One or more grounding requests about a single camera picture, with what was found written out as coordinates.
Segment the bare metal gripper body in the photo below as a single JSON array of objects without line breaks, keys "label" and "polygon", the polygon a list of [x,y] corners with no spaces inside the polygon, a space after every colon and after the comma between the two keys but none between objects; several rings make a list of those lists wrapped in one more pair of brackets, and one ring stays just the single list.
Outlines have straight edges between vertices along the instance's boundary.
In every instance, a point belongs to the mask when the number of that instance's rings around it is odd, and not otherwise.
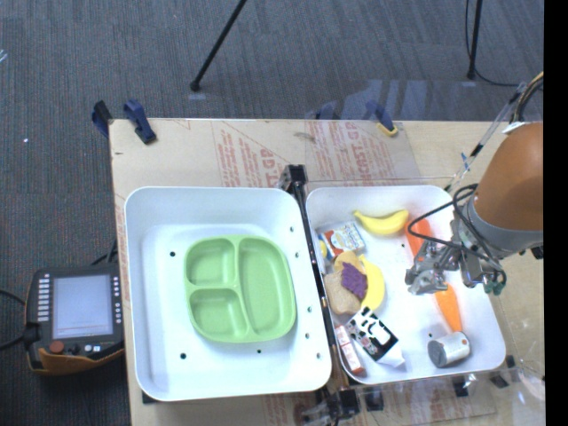
[{"label": "bare metal gripper body", "polygon": [[443,280],[445,271],[458,269],[462,244],[455,233],[454,222],[451,222],[449,239],[445,241],[432,231],[428,219],[421,219],[415,225],[415,232],[420,234],[421,240],[421,246],[415,256],[418,280]]}]

